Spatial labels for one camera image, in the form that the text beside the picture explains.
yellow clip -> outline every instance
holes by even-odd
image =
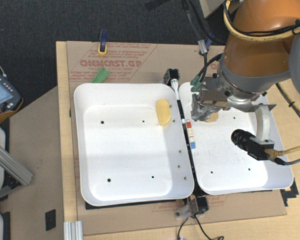
[[[98,54],[105,55],[107,53],[107,45],[105,45],[104,51],[100,51],[100,43],[98,44]]]

orange round object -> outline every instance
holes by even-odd
[[[271,31],[300,20],[300,0],[243,0],[233,24],[245,32]],[[294,36],[255,42],[230,34],[223,59],[226,67],[243,77],[272,76],[289,70],[289,53]]]

dark background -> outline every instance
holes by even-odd
[[[207,19],[225,40],[222,18]],[[23,107],[57,85],[56,41],[96,41],[101,28],[109,42],[197,43],[181,0],[0,0],[0,65]]]

wooden table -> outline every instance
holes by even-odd
[[[69,117],[69,76],[67,63],[67,43],[56,42],[57,79],[60,117],[60,139],[62,160],[63,206],[64,221],[78,220],[76,205],[76,189],[73,160],[72,126]],[[289,96],[300,108],[300,95],[292,82],[282,83]],[[279,130],[283,145],[292,148],[300,145],[300,119],[288,107],[287,102],[273,86],[268,91],[268,100],[277,104],[273,115]],[[300,151],[289,155],[290,160],[300,157]],[[299,191],[297,198],[288,200],[287,215],[280,217],[266,217],[230,222],[204,224],[203,228],[208,236],[225,236],[225,240],[300,240],[300,163],[292,166],[295,182]],[[111,234],[85,236],[85,240],[175,240],[178,228],[158,228],[149,230],[129,231]],[[206,239],[197,225],[187,225],[182,228],[181,235],[187,240]]]

green object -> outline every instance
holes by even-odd
[[[191,92],[196,93],[199,90],[199,87],[202,83],[200,81],[198,81],[192,88],[191,88]]]
[[[110,73],[111,72],[109,70],[105,70],[103,66],[100,67],[98,73],[95,75],[91,83],[102,83],[109,76]]]
[[[200,79],[200,75],[196,75],[194,79],[191,80],[190,85],[194,86]]]

